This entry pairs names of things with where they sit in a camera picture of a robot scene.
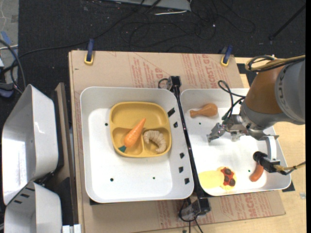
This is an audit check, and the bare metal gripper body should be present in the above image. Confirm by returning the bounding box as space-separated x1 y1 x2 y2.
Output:
224 114 268 141

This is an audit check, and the white plastic tray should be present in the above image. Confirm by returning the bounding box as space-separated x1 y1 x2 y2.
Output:
79 86 195 204
1 83 65 206
3 181 64 233
180 88 292 197

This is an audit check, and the brown chicken drumstick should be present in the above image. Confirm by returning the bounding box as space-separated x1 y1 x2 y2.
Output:
189 103 219 118

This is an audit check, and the thin black rod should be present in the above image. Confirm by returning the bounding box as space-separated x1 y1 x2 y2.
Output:
173 86 205 201

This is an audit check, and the orange sausage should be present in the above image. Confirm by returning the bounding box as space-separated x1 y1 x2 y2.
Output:
249 163 265 183

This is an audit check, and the yellow pizza slice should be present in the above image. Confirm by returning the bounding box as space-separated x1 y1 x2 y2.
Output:
198 166 237 192

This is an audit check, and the beige croissant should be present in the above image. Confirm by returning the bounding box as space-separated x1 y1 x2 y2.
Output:
142 129 168 154

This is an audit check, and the orange carrot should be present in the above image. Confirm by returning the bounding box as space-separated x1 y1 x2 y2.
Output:
118 117 147 153

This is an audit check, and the yellow divided plate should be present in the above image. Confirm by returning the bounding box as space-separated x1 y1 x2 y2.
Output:
109 101 173 158

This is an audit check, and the brown cardboard board red print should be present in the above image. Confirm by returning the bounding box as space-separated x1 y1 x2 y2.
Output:
68 50 286 232

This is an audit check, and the black cylinder on white bracket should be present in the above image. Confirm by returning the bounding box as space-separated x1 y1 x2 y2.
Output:
252 134 281 174

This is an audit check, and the black block with thin wires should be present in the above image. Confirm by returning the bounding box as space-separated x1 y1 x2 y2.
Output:
180 197 211 221
167 75 182 91

